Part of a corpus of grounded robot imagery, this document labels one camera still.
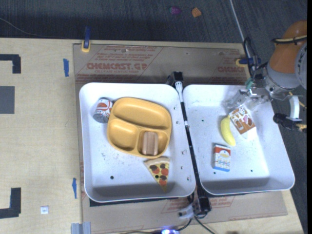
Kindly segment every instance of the toy pizza slice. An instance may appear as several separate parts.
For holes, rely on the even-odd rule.
[[[155,159],[148,159],[144,161],[145,166],[150,171],[158,185],[161,186],[164,192],[167,191],[167,182],[169,174],[169,161],[168,157],[159,157]]]

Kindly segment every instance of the table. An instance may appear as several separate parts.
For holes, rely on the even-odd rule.
[[[21,188],[19,217],[0,219],[0,233],[70,233],[82,223],[73,44],[80,40],[0,39],[0,54],[18,54],[21,74],[0,61],[0,86],[15,87],[14,114],[0,114],[0,209],[11,188]],[[93,41],[101,44],[137,44]],[[140,42],[141,45],[230,47],[222,43]],[[69,76],[64,73],[69,62]],[[216,233],[303,233],[290,191],[282,192],[288,215],[209,224]],[[40,207],[48,206],[49,214]],[[182,233],[205,233],[192,225]]]

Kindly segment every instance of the pepperoni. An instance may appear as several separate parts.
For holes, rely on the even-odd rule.
[[[153,170],[154,174],[158,174],[159,173],[159,168],[157,167],[156,170]]]
[[[168,176],[169,170],[167,168],[161,169],[161,174]]]
[[[157,166],[155,166],[155,165],[151,165],[151,166],[150,166],[150,169],[151,169],[152,171],[154,171],[154,170],[156,170],[156,169],[157,169]]]
[[[160,179],[160,180],[159,180],[159,184],[160,184],[161,186],[165,186],[165,185],[167,184],[167,181],[166,181],[166,180]]]

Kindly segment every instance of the yellow banana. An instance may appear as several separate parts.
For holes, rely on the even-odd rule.
[[[221,124],[220,124],[221,133],[222,133],[222,136],[223,136],[224,140],[229,145],[235,146],[236,145],[236,141],[235,141],[235,139],[233,137],[233,134],[232,134],[232,132],[230,130],[230,122],[231,122],[231,119],[230,119],[229,115],[221,120]]]

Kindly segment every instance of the dark gray carpet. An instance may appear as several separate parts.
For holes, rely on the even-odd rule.
[[[307,19],[308,0],[233,0],[243,35],[268,61],[271,39],[281,37],[295,21]],[[180,15],[169,8],[178,6]],[[202,16],[193,18],[198,7]],[[0,0],[0,18],[25,32],[46,37],[82,39],[85,26],[92,39],[190,42],[242,42],[229,0]],[[38,38],[0,20],[0,37]],[[306,90],[298,88],[306,104]],[[276,112],[289,105],[274,101]],[[300,116],[306,122],[306,112]],[[307,136],[281,129],[296,177],[292,195],[305,233],[307,220]]]

